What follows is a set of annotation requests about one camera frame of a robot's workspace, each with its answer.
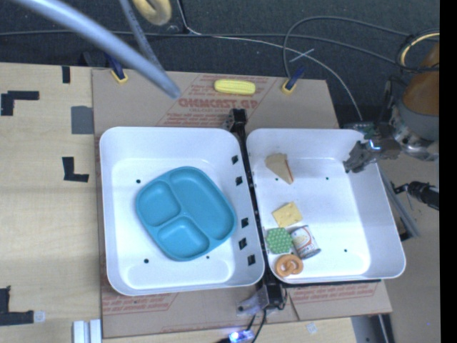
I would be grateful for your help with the thin black rod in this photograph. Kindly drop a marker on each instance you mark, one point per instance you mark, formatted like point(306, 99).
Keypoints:
point(251, 177)

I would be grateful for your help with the beige pizza slice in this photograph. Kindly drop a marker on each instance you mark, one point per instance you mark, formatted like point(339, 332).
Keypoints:
point(280, 165)

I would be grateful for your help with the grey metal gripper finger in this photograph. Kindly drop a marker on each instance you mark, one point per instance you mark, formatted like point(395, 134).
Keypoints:
point(353, 163)
point(364, 148)

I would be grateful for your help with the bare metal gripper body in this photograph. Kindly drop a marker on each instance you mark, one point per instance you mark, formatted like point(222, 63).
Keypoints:
point(387, 146)

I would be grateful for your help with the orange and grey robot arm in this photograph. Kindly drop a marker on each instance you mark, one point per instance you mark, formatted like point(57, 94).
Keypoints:
point(423, 95)

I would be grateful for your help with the brown cardboard board red print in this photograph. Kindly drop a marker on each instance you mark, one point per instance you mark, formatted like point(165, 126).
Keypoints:
point(143, 105)

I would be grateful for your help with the orange pretzel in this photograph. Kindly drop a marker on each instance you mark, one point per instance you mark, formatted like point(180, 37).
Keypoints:
point(289, 266)

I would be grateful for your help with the small white and red can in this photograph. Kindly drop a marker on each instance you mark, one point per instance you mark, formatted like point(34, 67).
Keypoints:
point(305, 242)

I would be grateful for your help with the yellow corn cob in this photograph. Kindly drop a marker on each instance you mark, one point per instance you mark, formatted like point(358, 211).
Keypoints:
point(234, 86)

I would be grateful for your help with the blue divided plate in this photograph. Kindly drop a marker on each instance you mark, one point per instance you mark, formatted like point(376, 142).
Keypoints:
point(185, 213)

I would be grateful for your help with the white plastic tray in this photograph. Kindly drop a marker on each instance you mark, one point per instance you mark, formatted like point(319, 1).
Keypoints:
point(121, 227)
point(339, 220)

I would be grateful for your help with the yellow cheese slice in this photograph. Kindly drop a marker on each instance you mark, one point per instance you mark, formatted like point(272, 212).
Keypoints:
point(286, 214)

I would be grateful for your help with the black cylinder on white bracket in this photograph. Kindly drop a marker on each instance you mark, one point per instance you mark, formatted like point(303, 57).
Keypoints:
point(425, 193)

